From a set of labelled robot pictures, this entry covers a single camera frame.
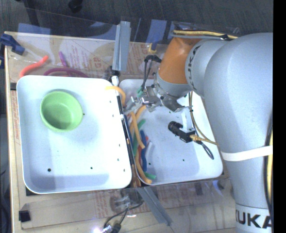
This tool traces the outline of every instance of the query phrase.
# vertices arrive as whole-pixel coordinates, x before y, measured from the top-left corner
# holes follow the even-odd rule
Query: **white tray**
[[[127,95],[126,100],[131,96],[136,97],[136,91],[142,82],[142,80],[124,80],[120,83],[120,87]],[[152,80],[147,80],[146,85],[151,84]],[[188,98],[179,99],[178,102],[188,106]],[[192,104],[200,130],[210,140],[214,140],[201,98],[193,94]],[[159,106],[151,113],[145,110],[139,118],[139,121],[146,120],[141,129],[154,146],[152,151],[146,153],[147,172],[156,175],[151,185],[211,179],[222,174],[223,165],[216,145],[205,142],[214,156],[212,160],[201,145],[194,142],[185,143],[168,130],[171,121],[183,123],[183,113],[190,115],[188,109],[174,113],[166,107]]]
[[[17,83],[23,178],[38,194],[119,189],[131,181],[129,155],[115,90],[103,79],[25,76]],[[45,127],[39,106],[54,90],[72,94],[83,108],[68,133]]]

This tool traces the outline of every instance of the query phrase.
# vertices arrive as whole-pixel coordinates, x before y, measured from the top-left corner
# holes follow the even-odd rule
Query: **floor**
[[[68,8],[69,0],[34,0],[36,10],[58,15],[74,17],[86,21],[118,24],[121,20],[135,18],[140,28],[149,28],[151,20],[181,21],[204,25],[207,28],[235,31],[239,35],[273,31],[273,0],[84,0],[81,11],[72,13]],[[80,34],[79,27],[69,28],[58,22],[57,27],[46,21],[44,26],[54,32],[68,35]],[[21,23],[28,23],[27,10],[22,2],[0,0],[0,36],[4,31],[18,31]],[[146,40],[148,31],[136,35],[139,40]],[[6,207],[6,149],[4,127],[6,103],[4,90],[4,72],[0,71],[0,202]]]

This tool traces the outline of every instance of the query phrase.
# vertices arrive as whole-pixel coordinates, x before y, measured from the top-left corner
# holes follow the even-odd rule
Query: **green bowl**
[[[43,123],[55,132],[68,132],[78,127],[83,110],[78,100],[63,91],[48,93],[40,103]]]

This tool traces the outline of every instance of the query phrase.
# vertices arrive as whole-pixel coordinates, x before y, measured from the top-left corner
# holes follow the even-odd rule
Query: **wooden table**
[[[6,32],[12,35],[26,48],[23,56],[5,48],[6,102],[8,120],[8,146],[10,168],[11,221],[12,232],[93,232],[103,226],[106,218],[116,212],[110,206],[112,198],[120,198],[120,190],[62,193],[46,195],[29,195],[23,181],[21,143],[17,110],[17,92],[14,89],[19,79],[19,72],[27,65],[37,62],[43,55],[50,56],[50,64],[32,74],[42,75],[51,66],[60,66],[58,52],[69,56],[67,61],[71,67],[83,67],[83,71],[92,76],[100,77],[103,71],[112,64],[114,42],[73,37],[36,35]],[[143,74],[144,57],[148,53],[148,44],[130,44],[128,77],[141,78]],[[159,55],[166,49],[160,46]],[[120,232],[175,232],[179,227],[188,224],[190,229],[195,222],[203,224],[202,230],[227,229],[219,232],[234,232],[234,208],[232,198],[224,199],[226,208],[217,208],[217,202],[210,195],[210,187],[204,187],[204,196],[198,196],[195,183],[164,185],[157,187],[159,200],[168,212],[174,215],[174,225],[168,227],[159,224],[148,206],[131,211],[132,217],[122,223]],[[199,214],[189,214],[189,210],[201,209]],[[224,211],[233,213],[232,217]],[[207,214],[215,215],[212,224],[208,223]],[[29,215],[31,220],[21,222],[21,217]]]

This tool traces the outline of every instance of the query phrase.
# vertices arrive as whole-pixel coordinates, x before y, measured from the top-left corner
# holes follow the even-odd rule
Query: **gray carpet floor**
[[[33,0],[39,11],[86,20],[118,24],[124,18],[139,18],[148,25],[151,19],[192,22],[213,28],[238,28],[240,35],[273,31],[273,0],[84,0],[82,10],[73,14],[69,0]],[[42,19],[56,34],[79,35],[75,25]],[[19,23],[29,23],[22,2],[0,0],[0,36],[17,31]],[[0,72],[0,112],[6,113],[4,72]]]

